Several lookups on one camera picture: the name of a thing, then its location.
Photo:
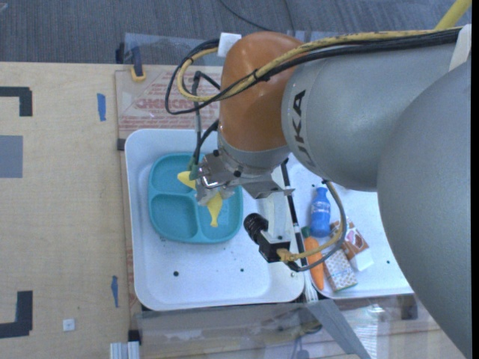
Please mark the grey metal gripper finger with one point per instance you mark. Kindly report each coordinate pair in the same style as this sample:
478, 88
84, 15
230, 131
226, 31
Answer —
203, 196
227, 193

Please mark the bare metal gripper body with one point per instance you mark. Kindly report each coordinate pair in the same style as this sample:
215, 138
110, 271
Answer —
221, 170

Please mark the yellow banana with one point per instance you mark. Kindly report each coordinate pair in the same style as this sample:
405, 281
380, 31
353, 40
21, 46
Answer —
215, 211

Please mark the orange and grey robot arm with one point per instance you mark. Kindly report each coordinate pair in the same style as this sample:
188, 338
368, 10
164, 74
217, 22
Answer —
337, 125

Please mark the blue divided plate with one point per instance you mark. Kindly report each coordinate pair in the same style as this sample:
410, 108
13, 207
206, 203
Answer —
172, 211

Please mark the white plastic tray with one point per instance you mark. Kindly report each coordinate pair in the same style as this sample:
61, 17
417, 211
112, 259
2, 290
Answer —
209, 275
378, 279

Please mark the brown cardboard board red print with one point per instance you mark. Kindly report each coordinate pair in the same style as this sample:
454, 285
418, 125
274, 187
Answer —
149, 120

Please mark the blue bottle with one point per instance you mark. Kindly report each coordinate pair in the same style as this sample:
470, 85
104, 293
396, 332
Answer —
320, 215

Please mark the orange carrot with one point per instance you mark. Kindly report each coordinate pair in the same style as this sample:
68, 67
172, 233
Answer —
317, 271

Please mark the orange patterned carton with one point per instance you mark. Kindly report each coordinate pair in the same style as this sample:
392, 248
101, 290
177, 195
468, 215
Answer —
341, 273

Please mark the brown and white carton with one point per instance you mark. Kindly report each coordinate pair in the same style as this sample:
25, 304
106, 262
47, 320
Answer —
357, 243

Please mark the small white square piece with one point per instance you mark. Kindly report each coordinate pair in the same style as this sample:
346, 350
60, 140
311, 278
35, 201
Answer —
69, 324

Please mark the black cylinder on white bracket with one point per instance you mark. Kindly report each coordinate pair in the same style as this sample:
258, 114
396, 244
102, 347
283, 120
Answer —
263, 236

